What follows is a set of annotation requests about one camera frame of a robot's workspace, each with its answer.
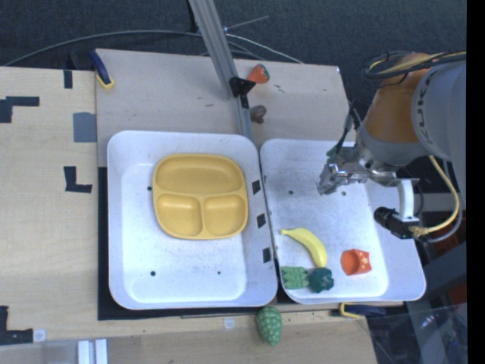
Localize yellow divided plate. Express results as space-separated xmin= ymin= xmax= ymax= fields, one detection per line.
xmin=152 ymin=153 xmax=250 ymax=241

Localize brown toy food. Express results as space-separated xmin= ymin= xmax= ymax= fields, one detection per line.
xmin=249 ymin=104 xmax=268 ymax=125

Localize pale wood board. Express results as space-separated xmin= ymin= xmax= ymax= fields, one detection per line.
xmin=94 ymin=48 xmax=405 ymax=320

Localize yellow banana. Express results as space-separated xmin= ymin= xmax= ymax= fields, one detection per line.
xmin=280 ymin=227 xmax=328 ymax=269

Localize dark green broccoli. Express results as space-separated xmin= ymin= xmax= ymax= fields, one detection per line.
xmin=305 ymin=266 xmax=336 ymax=294

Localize green grapes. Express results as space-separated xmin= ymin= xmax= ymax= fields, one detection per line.
xmin=254 ymin=306 xmax=284 ymax=347

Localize black cylinder on white bracket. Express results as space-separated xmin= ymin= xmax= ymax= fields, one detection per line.
xmin=373 ymin=178 xmax=422 ymax=240

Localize light green toy vegetable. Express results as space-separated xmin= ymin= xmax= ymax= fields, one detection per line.
xmin=280 ymin=265 xmax=310 ymax=290

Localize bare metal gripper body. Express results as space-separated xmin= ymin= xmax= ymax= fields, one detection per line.
xmin=327 ymin=146 xmax=399 ymax=187

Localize white plastic tray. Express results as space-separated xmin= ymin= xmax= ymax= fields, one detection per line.
xmin=259 ymin=138 xmax=427 ymax=306
xmin=106 ymin=130 xmax=279 ymax=311

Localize red strawberry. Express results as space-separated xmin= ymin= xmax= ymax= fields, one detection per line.
xmin=246 ymin=63 xmax=271 ymax=85

